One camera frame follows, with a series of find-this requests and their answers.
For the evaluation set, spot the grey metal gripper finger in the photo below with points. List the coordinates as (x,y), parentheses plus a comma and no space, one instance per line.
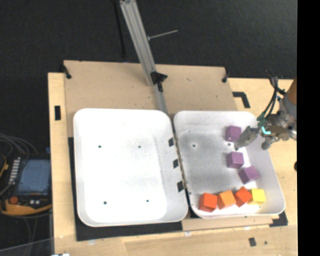
(246,138)
(267,143)

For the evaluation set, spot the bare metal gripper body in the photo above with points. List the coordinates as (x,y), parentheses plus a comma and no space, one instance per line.
(281,126)

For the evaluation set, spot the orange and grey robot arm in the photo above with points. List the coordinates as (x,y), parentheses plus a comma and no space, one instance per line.
(292,96)

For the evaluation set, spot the purple cube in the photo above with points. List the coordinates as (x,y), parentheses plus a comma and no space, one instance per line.
(233,133)
(235,160)
(248,175)

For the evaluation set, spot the white plastic tray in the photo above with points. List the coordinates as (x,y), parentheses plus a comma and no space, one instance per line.
(125,170)
(207,165)

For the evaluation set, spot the yellow cube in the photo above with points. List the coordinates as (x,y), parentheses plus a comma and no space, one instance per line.
(258,196)

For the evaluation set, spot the red-orange cube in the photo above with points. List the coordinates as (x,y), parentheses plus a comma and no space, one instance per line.
(242,196)
(208,202)

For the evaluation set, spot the orange cube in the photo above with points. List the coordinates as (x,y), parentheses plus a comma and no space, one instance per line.
(226,199)

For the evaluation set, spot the brown flat board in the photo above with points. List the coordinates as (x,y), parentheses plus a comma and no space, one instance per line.
(112,85)

